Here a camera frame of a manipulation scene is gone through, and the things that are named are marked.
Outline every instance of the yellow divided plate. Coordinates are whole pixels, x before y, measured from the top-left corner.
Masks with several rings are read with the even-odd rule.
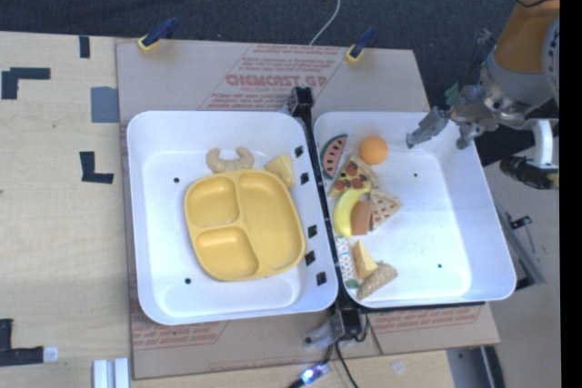
[[[192,183],[184,200],[196,256],[218,280],[280,274],[306,249],[291,194],[265,170],[212,174]]]

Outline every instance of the toy banana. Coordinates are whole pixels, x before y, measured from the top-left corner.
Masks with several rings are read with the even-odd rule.
[[[332,215],[332,223],[337,234],[347,239],[352,237],[352,222],[350,218],[352,209],[361,195],[369,192],[370,187],[365,186],[360,189],[348,189],[339,196]]]

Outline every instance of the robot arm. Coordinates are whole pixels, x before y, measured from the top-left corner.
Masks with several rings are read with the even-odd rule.
[[[534,159],[508,157],[500,168],[538,189],[558,188],[558,169],[551,164],[551,127],[557,119],[537,119],[532,113],[552,99],[559,107],[559,0],[515,1],[496,41],[489,32],[477,33],[477,82],[449,89],[448,111],[433,109],[406,142],[412,147],[429,139],[448,120],[459,127],[459,149],[500,124],[531,130],[536,137]]]

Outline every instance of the white tray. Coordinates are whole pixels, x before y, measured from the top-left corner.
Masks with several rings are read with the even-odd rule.
[[[406,133],[425,115],[338,112],[315,123],[318,152],[331,138],[347,134],[340,167],[368,135],[384,137],[390,148],[386,161],[373,167],[380,189],[397,196],[403,207],[350,243],[361,240],[376,261],[393,265],[398,277],[361,301],[346,286],[365,307],[493,301],[515,288],[515,270],[475,146],[458,150],[457,127],[449,124],[432,140],[407,148]],[[325,181],[326,191],[332,183]],[[336,198],[327,199],[332,213]],[[336,237],[336,249],[346,284],[353,278],[347,240]]]
[[[162,324],[233,320],[315,312],[334,302],[336,272],[298,121],[268,112],[145,112],[129,123],[127,146],[137,291],[151,319]],[[196,260],[184,195],[196,179],[211,174],[206,167],[209,149],[224,148],[221,155],[234,158],[239,146],[253,153],[254,168],[264,168],[282,153],[292,155],[296,185],[290,193],[306,235],[308,259],[267,278],[220,282]],[[308,178],[304,184],[302,175]]]

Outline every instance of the toy watermelon slice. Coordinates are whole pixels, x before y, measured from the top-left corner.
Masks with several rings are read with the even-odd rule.
[[[327,141],[320,154],[323,174],[326,178],[333,179],[336,176],[339,159],[346,147],[347,134],[340,134]]]

